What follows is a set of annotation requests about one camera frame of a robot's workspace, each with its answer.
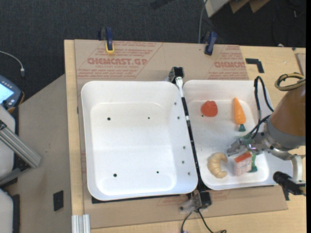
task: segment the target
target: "wooden table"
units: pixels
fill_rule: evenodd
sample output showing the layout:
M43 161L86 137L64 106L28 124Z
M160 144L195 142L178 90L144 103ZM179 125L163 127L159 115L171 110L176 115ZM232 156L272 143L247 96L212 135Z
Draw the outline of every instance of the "wooden table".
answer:
M77 115L77 88L75 75L75 49L73 40L65 40L65 65L67 84L67 106L69 126L69 158L71 178L71 204L73 215L84 214L82 192L81 158L79 140L79 121ZM296 53L305 53L305 49L275 48L275 47L241 47L244 58L259 59L265 69L260 74L265 80L273 105L276 106L284 96L274 88L274 81L284 73L299 72L295 57ZM258 76L254 65L247 65L249 78ZM300 147L294 152L303 154L305 147ZM239 216L222 216L209 218L207 223L213 230L227 229L229 233L240 232L307 232L306 230L306 198L303 196L290 196L289 209L286 211L248 214ZM181 221L152 223L134 226L94 229L93 233L178 233ZM184 229L190 233L207 232L200 219L186 222Z

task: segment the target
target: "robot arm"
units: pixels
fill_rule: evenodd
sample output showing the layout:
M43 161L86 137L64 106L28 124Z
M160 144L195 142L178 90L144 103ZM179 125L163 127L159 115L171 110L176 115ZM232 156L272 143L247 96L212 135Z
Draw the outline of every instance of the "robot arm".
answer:
M287 78L299 80L293 85L280 86L280 83ZM301 188L305 186L301 181L301 160L305 155L292 155L288 151L306 145L306 79L298 73L284 74L279 77L275 86L287 93L272 114L259 122L257 128L264 123L263 132L256 131L237 139L227 150L227 155L246 150L257 155L266 151L282 160L291 160L294 177L277 172L274 174L274 180L295 195L305 195L304 188Z

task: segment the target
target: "croissant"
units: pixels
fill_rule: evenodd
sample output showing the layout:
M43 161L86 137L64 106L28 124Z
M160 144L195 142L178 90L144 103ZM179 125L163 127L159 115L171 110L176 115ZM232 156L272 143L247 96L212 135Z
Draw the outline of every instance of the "croissant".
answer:
M210 172L218 179L222 179L227 176L226 171L220 169L220 161L228 162L227 156L224 153L214 153L208 158L207 167Z

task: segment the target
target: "small box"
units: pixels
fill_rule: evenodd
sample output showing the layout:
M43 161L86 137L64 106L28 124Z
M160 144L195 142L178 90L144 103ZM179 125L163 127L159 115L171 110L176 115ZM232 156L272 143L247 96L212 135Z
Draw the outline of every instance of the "small box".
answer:
M240 176L252 170L252 154L246 152L234 158L234 174Z

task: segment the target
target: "black cable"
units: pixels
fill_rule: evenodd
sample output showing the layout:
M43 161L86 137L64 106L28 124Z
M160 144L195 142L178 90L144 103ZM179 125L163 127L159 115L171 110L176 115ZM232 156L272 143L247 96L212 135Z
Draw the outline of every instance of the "black cable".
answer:
M269 104L269 101L268 101L268 98L267 98L266 87L265 87L265 85L264 85L264 82L263 82L261 76L257 76L257 77L255 78L255 81L254 81L256 103L257 103L257 101L258 101L257 109L260 108L259 100L258 100L258 80L261 82L261 85L262 85L264 100L266 101L266 104L267 104L268 108L273 112L274 109L273 109L272 106Z
M198 43L201 43L201 27L202 27L202 19L203 19L203 12L205 9L205 5L207 3L208 0L204 1L203 7L202 7L202 11L201 11L201 16L200 16L200 20L199 20L199 37L198 37Z
M208 225L206 224L206 222L205 222L205 220L204 220L204 217L202 216L202 214L201 214L201 212L200 212L200 209L201 209L201 208L199 208L199 209L197 209L197 210L195 210L195 211L190 212L190 213L188 214L188 216L184 219L183 224L181 225L181 230L180 230L181 233L184 233L184 224L185 224L186 220L188 219L188 217L189 217L193 212L199 213L201 219L203 220L203 223L204 223L205 227L208 229L208 231L209 231L210 233L214 233L214 232L208 227Z
M259 103L259 98L258 98L258 81L261 82L262 85L262 90L263 90L263 96L265 99L265 102L268 106L268 108L273 112L274 109L272 108L272 106L269 104L268 98L267 98L267 92L266 92L266 87L264 85L264 82L262 80L262 78L260 76L257 76L254 80L254 87L255 87L255 100L256 100L256 106L257 106L257 111L259 113L258 116L258 124L255 126L255 128L250 132L253 133L255 131L255 133L252 135L252 139L255 138L255 136L257 135L258 131L259 131L259 127L260 125L264 122L263 120L261 120L261 108L260 108L260 103Z
M286 39L285 39L285 46L290 46L289 43L289 35L290 35L290 29L295 26L295 23L297 22L297 19L300 18L302 15L306 14L306 10L302 10L298 15L296 14L298 12L298 9L293 7L293 6L284 6L280 7L278 4L278 0L275 0L275 7L276 7L276 12L275 15L273 16L272 23L271 23L271 35L272 35L272 40L274 44L277 46L278 43L276 42L276 36L275 36L275 23L278 21L281 25L287 27L286 30ZM284 9L290 9L292 10L292 13L294 15L293 18L290 18L288 21L287 19L289 17L283 17L281 14L281 10ZM299 27L295 26L301 33L302 33L302 39L305 39L305 33L303 30L301 30Z
M184 224L185 224L186 220L188 219L188 217L190 217L190 215L191 215L192 213L193 213L193 211L190 212L190 213L188 214L188 216L186 216L186 218L184 219L183 224L181 225L180 233L184 233Z
M204 220L204 217L202 216L202 214L201 214L201 212L200 212L200 208L198 209L198 213L200 214L200 217L201 217L201 219L203 220L203 223L204 223L205 227L208 229L208 231L209 231L210 233L214 233L214 232L207 226L207 224L206 224L206 222L205 222L205 220Z

